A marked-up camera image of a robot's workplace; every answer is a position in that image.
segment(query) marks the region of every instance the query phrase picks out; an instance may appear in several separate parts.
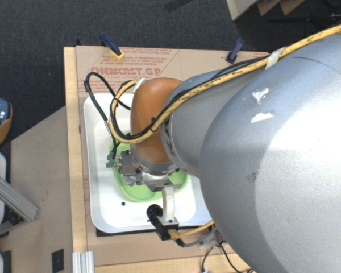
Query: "black carpet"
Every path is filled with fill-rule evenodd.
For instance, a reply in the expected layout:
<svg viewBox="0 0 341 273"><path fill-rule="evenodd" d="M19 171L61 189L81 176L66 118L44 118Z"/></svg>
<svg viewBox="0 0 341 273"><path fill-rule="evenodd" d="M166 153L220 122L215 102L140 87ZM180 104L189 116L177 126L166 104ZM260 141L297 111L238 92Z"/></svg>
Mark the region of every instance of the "black carpet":
<svg viewBox="0 0 341 273"><path fill-rule="evenodd" d="M120 46L273 51L334 23L307 22L341 13L326 0L307 0L285 16L252 6L235 22L226 0L0 0L0 97L13 105L10 141L65 105L63 48L77 39L100 45L105 32ZM300 22L269 19L302 18Z"/></svg>

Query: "green bowl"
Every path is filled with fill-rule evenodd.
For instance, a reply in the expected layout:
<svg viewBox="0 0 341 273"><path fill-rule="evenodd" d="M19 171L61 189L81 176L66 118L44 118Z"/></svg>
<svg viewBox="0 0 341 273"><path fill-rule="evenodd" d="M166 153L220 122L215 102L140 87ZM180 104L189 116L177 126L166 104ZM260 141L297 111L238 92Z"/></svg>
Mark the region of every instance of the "green bowl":
<svg viewBox="0 0 341 273"><path fill-rule="evenodd" d="M130 150L129 144L120 144L117 148L117 154L122 151ZM118 167L113 167L114 176L116 181L123 192L123 194L134 202L149 202L155 201L162 198L161 192L153 192L151 191L145 184L137 185L136 183L133 186L129 186L126 184L125 179L119 173ZM188 182L189 176L184 171L178 171L172 173L169 177L170 181L174 184L181 184L178 190L175 190L175 193L181 191Z"/></svg>

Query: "white tape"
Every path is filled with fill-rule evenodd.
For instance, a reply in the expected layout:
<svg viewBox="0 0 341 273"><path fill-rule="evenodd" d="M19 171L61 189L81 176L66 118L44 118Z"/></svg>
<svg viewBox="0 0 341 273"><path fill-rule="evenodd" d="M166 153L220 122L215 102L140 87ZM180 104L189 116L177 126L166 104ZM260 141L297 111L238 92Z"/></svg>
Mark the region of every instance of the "white tape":
<svg viewBox="0 0 341 273"><path fill-rule="evenodd" d="M277 49L276 51L273 51L271 53L271 55L268 58L268 62L267 65L265 66L265 70L270 68L272 65L274 65L276 62L278 62L280 53L282 52L282 50L285 49L285 47L282 47L280 49Z"/></svg>

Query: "cardboard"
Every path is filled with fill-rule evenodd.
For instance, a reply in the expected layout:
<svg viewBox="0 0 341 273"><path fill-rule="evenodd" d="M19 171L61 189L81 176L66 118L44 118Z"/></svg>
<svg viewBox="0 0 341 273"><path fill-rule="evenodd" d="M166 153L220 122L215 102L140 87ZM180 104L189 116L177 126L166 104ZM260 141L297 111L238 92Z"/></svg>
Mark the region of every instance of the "cardboard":
<svg viewBox="0 0 341 273"><path fill-rule="evenodd" d="M122 82L127 80L159 77L186 80L201 73L229 66L230 63L225 60L229 51L129 47L121 48L121 50L124 52L124 57L122 60L117 60L109 53L108 48L76 46L88 250L94 251L96 266L203 256L207 248L199 249L197 246L181 248L173 241L161 241L156 233L96 236L96 228L90 214L89 173L83 114L83 105L89 95L85 92L84 80L89 72L96 72L102 75L115 91ZM265 52L241 51L235 63L266 54ZM91 77L90 86L94 93L109 92L102 81L95 76ZM196 240L202 235L201 232L189 236L185 238L185 242Z"/></svg>

